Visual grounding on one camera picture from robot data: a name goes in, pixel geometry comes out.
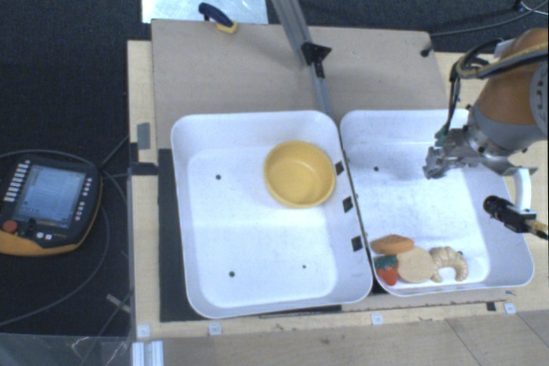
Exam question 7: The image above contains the orange biscuit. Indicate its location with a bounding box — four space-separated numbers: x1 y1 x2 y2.
369 233 416 256

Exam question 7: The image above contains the brown cardboard board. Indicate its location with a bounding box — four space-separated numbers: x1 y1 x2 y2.
150 18 510 314

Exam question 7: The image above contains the beige croissant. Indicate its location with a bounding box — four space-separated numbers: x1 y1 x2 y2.
429 245 470 284

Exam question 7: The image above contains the red strawberry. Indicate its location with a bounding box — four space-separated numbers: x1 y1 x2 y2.
373 254 401 287

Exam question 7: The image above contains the beige round bread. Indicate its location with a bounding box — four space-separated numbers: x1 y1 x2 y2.
395 245 436 285

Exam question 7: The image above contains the white plastic tray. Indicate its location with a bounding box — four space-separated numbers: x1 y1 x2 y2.
339 108 535 298
170 110 374 320

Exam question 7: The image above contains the thin black rod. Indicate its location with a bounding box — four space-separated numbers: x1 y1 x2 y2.
341 137 371 256

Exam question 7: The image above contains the black cylinder on white bracket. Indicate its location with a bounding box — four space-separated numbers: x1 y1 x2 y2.
482 166 538 235

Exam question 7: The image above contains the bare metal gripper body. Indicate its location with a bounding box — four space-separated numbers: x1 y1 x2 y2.
432 125 518 177

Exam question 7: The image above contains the yellow bowl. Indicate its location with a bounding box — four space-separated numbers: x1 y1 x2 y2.
262 140 337 210

